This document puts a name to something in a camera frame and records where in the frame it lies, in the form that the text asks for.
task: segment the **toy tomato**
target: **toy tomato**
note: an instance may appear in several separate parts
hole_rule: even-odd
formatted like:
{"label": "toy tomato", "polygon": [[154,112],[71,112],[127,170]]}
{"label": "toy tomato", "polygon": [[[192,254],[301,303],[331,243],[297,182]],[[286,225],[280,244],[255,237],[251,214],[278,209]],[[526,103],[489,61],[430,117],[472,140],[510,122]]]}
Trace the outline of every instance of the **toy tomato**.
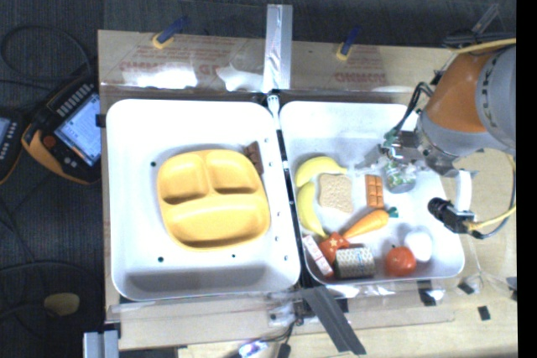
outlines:
{"label": "toy tomato", "polygon": [[408,276],[416,269],[416,259],[406,246],[392,248],[386,256],[386,271],[392,276]]}

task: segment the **orange toy piece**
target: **orange toy piece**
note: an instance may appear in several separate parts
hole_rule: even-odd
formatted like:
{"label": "orange toy piece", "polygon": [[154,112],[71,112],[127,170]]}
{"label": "orange toy piece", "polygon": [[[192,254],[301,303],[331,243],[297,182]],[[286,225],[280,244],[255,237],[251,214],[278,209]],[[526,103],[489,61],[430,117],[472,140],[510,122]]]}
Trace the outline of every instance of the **orange toy piece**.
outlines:
{"label": "orange toy piece", "polygon": [[344,234],[345,239],[358,236],[360,234],[369,233],[370,231],[378,230],[388,224],[389,218],[397,218],[399,213],[396,208],[389,210],[375,209],[360,219],[354,226],[349,228]]}
{"label": "orange toy piece", "polygon": [[368,206],[377,209],[384,207],[383,180],[380,176],[366,174]]}
{"label": "orange toy piece", "polygon": [[341,237],[340,234],[333,232],[328,239],[319,243],[319,249],[325,256],[326,260],[333,265],[336,260],[336,252],[340,248],[348,248],[351,244],[347,239]]}

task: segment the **screen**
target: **screen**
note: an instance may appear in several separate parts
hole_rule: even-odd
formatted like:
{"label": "screen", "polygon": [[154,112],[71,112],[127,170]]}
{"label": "screen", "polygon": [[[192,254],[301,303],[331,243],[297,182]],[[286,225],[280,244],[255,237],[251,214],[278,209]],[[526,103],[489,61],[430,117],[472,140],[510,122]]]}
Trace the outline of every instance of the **screen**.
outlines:
{"label": "screen", "polygon": [[90,166],[101,157],[101,130],[96,125],[99,113],[99,95],[95,93],[55,130],[55,135]]}
{"label": "screen", "polygon": [[10,121],[7,118],[0,117],[0,143],[6,136]]}

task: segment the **toy bread slice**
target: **toy bread slice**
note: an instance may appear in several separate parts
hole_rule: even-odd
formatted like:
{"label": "toy bread slice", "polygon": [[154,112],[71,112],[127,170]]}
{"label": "toy bread slice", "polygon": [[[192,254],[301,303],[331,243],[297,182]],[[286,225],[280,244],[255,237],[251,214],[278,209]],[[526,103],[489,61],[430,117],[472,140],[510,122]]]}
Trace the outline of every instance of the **toy bread slice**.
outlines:
{"label": "toy bread slice", "polygon": [[319,176],[319,205],[351,214],[352,181],[344,174],[322,174]]}

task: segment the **red object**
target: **red object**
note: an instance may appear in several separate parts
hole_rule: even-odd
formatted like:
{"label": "red object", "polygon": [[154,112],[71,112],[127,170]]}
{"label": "red object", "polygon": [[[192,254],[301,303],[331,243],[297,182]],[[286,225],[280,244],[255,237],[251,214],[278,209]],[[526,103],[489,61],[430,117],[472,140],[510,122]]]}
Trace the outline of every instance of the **red object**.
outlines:
{"label": "red object", "polygon": [[386,256],[386,271],[392,276],[408,276],[416,269],[416,259],[406,246],[392,248]]}
{"label": "red object", "polygon": [[56,145],[56,139],[54,136],[45,136],[43,137],[43,144],[48,148],[52,149]]}
{"label": "red object", "polygon": [[351,244],[347,239],[344,239],[340,234],[333,232],[328,239],[319,243],[319,248],[326,260],[332,265],[336,260],[336,252],[340,248],[348,248]]}

